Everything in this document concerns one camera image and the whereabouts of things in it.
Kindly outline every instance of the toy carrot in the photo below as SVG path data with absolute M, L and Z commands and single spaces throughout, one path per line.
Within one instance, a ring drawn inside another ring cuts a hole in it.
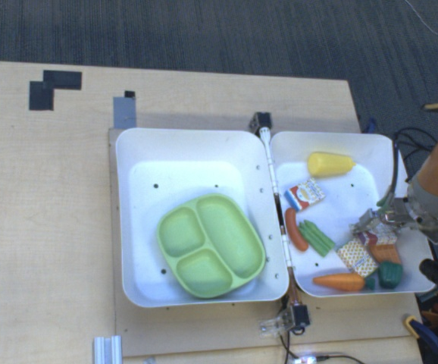
M 364 278 L 356 272 L 318 276 L 313 283 L 342 291 L 359 291 L 365 286 Z

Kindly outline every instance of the table surface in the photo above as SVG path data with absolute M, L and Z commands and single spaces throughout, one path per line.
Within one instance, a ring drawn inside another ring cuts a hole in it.
M 81 71 L 82 89 L 55 90 L 54 111 L 30 111 L 29 82 L 44 70 Z M 140 127 L 245 130 L 256 111 L 269 111 L 273 133 L 358 132 L 340 80 L 0 62 L 0 362 L 92 362 L 93 338 L 123 334 L 126 322 L 141 341 L 133 348 L 124 338 L 124 362 L 282 362 L 278 341 L 253 331 L 276 303 L 214 308 L 211 330 L 203 309 L 171 316 L 120 298 L 108 132 L 113 97 L 125 90 L 136 93 Z M 402 325 L 419 317 L 413 294 L 302 299 L 312 325 L 293 339 L 296 353 L 422 362 Z

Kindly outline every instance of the sausage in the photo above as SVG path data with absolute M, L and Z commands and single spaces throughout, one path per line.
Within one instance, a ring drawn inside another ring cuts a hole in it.
M 289 235 L 289 239 L 300 251 L 306 251 L 308 249 L 308 243 L 303 238 L 300 230 L 296 226 L 296 211 L 293 208 L 288 208 L 285 212 L 285 224 L 286 230 Z

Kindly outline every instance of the green divided plate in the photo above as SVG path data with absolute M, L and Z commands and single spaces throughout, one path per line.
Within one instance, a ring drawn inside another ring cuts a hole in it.
M 199 298 L 228 293 L 264 267 L 261 239 L 241 208 L 221 194 L 168 212 L 158 223 L 157 239 L 177 280 Z

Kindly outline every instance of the dark gray carpet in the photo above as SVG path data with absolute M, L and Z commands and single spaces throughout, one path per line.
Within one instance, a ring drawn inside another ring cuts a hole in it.
M 0 60 L 343 79 L 362 129 L 438 140 L 438 36 L 403 0 L 0 0 Z

